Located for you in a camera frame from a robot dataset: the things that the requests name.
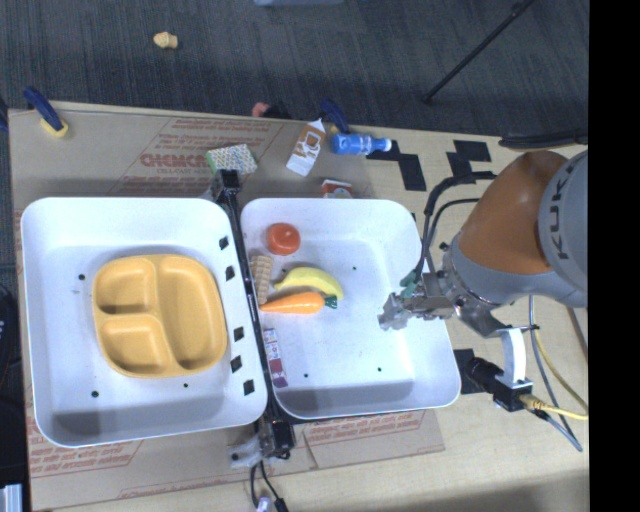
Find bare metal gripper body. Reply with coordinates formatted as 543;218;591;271
405;282;502;327

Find white plastic tray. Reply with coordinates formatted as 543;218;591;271
19;196;269;448
239;197;462;421

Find yellow banana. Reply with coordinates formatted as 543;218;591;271
273;266;346;302

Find orange carrot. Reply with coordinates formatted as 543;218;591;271
258;290;339;316

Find white and maroon small carton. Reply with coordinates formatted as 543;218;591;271
262;327;290;389

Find small orange and white carton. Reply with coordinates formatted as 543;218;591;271
320;178;354;200

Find orange round toy fruit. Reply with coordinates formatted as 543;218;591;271
265;222;302;257

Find tan waffle biscuit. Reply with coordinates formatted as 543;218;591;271
249;254;275;307

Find blue bottle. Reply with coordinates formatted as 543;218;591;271
330;131;393;157

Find green and white packet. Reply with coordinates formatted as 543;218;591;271
204;143;259;177

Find yellow divided plate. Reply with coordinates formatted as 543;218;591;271
91;253;229;379

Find brown cardboard board red print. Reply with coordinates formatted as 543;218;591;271
7;102;447;512

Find black cylinder on white bracket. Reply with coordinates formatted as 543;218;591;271
462;324;535;413

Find black block with thin wires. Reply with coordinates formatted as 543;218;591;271
256;418;297;459
210;168;244;202

